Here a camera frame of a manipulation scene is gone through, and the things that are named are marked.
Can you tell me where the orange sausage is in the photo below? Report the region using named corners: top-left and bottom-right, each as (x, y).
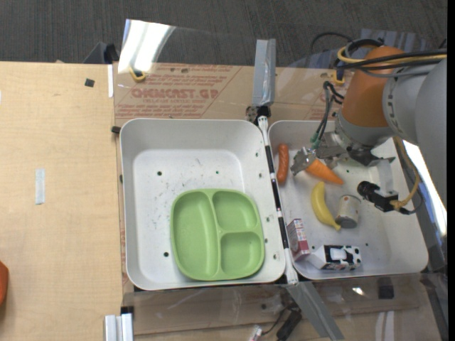
top-left (276, 143), bottom-right (290, 185)

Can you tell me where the yellow banana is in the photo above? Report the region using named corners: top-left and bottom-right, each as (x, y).
top-left (310, 180), bottom-right (342, 232)

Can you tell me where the small white can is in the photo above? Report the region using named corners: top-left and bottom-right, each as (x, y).
top-left (334, 194), bottom-right (363, 229)

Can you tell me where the black and white milk carton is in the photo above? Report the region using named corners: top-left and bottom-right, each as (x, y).
top-left (307, 244), bottom-right (363, 272)

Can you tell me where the black cylinder on white bracket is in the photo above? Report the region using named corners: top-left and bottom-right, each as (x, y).
top-left (356, 158), bottom-right (401, 213)

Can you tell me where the brown cardboard board red print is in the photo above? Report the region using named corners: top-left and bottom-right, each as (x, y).
top-left (112, 61), bottom-right (448, 337)

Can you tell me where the orange carrot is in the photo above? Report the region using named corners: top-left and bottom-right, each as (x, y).
top-left (305, 158), bottom-right (346, 186)

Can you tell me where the small red carton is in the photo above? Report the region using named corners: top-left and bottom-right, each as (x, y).
top-left (286, 218), bottom-right (311, 263)

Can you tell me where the green divided plate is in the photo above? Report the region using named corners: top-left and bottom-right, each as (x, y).
top-left (170, 188), bottom-right (267, 282)

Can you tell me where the white plastic tray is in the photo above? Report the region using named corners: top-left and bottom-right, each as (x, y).
top-left (267, 119), bottom-right (430, 281)
top-left (119, 117), bottom-right (287, 291)

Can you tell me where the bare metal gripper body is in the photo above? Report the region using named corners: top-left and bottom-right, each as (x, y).
top-left (315, 131), bottom-right (396, 167)

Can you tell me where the thin black and white rod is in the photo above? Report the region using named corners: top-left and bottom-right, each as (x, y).
top-left (257, 115), bottom-right (299, 286)

